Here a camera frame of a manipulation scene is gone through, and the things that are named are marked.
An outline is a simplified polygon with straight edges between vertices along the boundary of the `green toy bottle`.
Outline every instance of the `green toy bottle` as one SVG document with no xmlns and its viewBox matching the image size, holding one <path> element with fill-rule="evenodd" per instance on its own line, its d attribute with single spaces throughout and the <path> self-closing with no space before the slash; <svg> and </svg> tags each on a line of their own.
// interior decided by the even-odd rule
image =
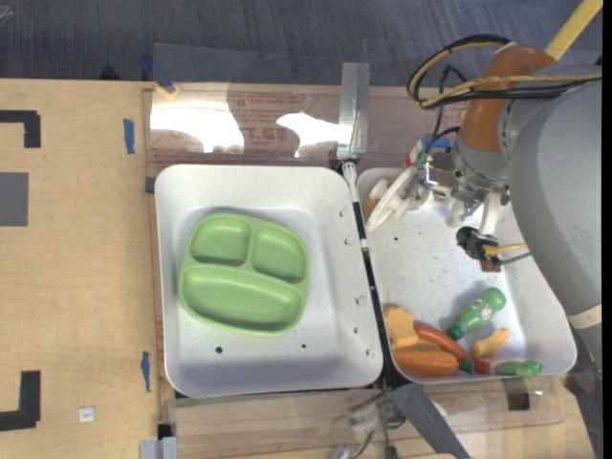
<svg viewBox="0 0 612 459">
<path fill-rule="evenodd" d="M 461 339 L 466 332 L 483 326 L 505 305 L 504 293 L 496 287 L 485 289 L 479 298 L 463 309 L 457 322 L 448 328 L 448 336 L 453 340 Z"/>
</svg>

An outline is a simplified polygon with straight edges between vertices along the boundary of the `wooden board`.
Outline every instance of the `wooden board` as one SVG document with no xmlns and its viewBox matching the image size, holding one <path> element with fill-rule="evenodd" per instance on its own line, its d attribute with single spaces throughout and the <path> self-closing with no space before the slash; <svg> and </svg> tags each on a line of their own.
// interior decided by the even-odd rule
<svg viewBox="0 0 612 459">
<path fill-rule="evenodd" d="M 157 351 L 142 90 L 146 83 L 0 80 L 0 109 L 34 110 L 42 147 L 0 123 L 0 171 L 29 173 L 25 228 L 0 227 L 0 411 L 41 372 L 36 428 L 0 457 L 136 457 L 157 435 Z M 134 122 L 127 154 L 123 119 Z M 141 369 L 148 353 L 150 389 Z M 81 423 L 79 408 L 96 408 Z"/>
</svg>

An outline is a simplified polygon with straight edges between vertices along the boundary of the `yellow toy food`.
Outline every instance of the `yellow toy food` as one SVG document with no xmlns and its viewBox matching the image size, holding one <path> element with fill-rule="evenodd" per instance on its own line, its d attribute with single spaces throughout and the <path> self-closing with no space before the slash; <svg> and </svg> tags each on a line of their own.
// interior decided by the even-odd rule
<svg viewBox="0 0 612 459">
<path fill-rule="evenodd" d="M 409 347 L 419 341 L 413 321 L 412 315 L 399 306 L 384 310 L 384 324 L 391 340 L 391 349 Z"/>
<path fill-rule="evenodd" d="M 499 328 L 485 339 L 478 340 L 471 347 L 471 353 L 476 359 L 493 355 L 504 346 L 509 336 L 510 330 L 508 328 Z"/>
</svg>

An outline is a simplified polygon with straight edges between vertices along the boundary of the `metal bracket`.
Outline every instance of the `metal bracket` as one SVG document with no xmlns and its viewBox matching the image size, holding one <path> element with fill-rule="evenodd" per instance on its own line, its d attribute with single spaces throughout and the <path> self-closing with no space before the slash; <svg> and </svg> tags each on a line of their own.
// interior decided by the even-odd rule
<svg viewBox="0 0 612 459">
<path fill-rule="evenodd" d="M 164 437 L 162 440 L 142 439 L 139 457 L 140 459 L 178 459 L 176 437 Z"/>
<path fill-rule="evenodd" d="M 340 160 L 357 158 L 367 149 L 369 86 L 368 63 L 342 64 L 339 125 L 350 142 L 338 144 L 336 155 Z"/>
</svg>

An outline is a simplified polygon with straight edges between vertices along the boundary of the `toy carrot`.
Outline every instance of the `toy carrot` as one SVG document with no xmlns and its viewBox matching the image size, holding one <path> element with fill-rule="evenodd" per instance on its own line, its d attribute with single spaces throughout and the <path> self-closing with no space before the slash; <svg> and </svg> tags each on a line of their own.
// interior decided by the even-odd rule
<svg viewBox="0 0 612 459">
<path fill-rule="evenodd" d="M 393 351 L 393 359 L 404 372 L 420 371 L 431 376 L 450 376 L 459 370 L 459 361 L 450 352 L 411 350 Z"/>
</svg>

